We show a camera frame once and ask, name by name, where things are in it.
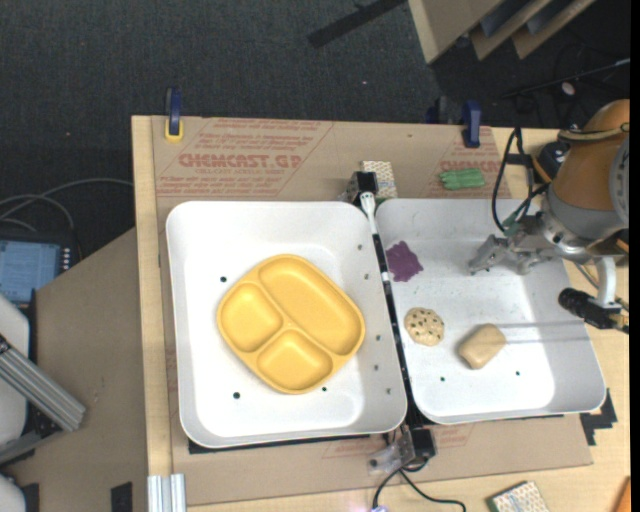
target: white tray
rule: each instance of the white tray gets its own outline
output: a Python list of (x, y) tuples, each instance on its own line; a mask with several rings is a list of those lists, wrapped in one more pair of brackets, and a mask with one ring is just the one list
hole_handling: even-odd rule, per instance
[[(381, 433), (403, 421), (402, 374), (362, 212), (339, 202), (198, 201), (177, 206), (166, 227), (180, 419), (194, 442), (224, 448)], [(356, 303), (366, 324), (355, 357), (322, 388), (302, 395), (275, 391), (255, 376), (215, 322), (226, 291), (278, 254), (316, 265)]]
[[(500, 201), (501, 218), (520, 201)], [(405, 241), (424, 270), (392, 282), (402, 345), (416, 405), (429, 419), (453, 424), (598, 408), (605, 385), (581, 320), (558, 305), (570, 286), (561, 261), (530, 274), (497, 266), (470, 276), (466, 264), (495, 232), (486, 200), (394, 199), (377, 212), (385, 250)], [(415, 343), (403, 326), (414, 307), (435, 310), (445, 322), (435, 347)], [(457, 355), (479, 324), (496, 324), (508, 344), (484, 368)]]

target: blue clamp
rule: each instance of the blue clamp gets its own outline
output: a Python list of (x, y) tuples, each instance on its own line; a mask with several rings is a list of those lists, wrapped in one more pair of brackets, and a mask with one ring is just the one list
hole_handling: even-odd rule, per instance
[(477, 101), (469, 100), (462, 106), (462, 121), (466, 126), (462, 131), (462, 139), (468, 148), (480, 147), (481, 114), (480, 104)]
[(179, 142), (184, 135), (184, 127), (180, 119), (181, 108), (182, 92), (177, 87), (169, 87), (165, 105), (167, 121), (165, 122), (164, 135), (170, 142)]

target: black floor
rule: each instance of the black floor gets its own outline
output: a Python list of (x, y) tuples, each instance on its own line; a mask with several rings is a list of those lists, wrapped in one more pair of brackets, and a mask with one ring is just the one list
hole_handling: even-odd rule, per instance
[[(0, 216), (5, 198), (93, 177), (131, 180), (130, 116), (164, 110), (178, 85), (187, 115), (424, 122), (445, 97), (457, 120), (475, 99), (494, 126), (584, 124), (629, 97), (629, 66), (513, 100), (509, 90), (630, 55), (631, 1), (599, 0), (520, 60), (510, 42), (478, 61), (460, 40), (433, 65), (401, 4), (322, 46), (309, 36), (358, 11), (346, 0), (42, 0), (0, 10)], [(72, 215), (85, 255), (134, 223), (128, 187), (93, 184), (52, 196)], [(11, 216), (37, 230), (66, 226), (46, 204)], [(0, 223), (0, 229), (15, 223)]]

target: yellow plate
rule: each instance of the yellow plate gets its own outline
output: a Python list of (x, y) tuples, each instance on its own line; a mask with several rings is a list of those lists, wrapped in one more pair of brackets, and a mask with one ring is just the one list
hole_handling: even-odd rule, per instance
[(218, 328), (236, 355), (267, 384), (305, 393), (360, 348), (364, 318), (324, 273), (293, 255), (254, 267), (222, 298)]

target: purple object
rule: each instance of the purple object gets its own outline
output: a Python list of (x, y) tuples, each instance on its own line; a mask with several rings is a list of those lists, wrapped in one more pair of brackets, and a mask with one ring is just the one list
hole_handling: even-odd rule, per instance
[(387, 264), (393, 274), (393, 280), (401, 283), (406, 283), (424, 270), (406, 242), (398, 242), (387, 251)]

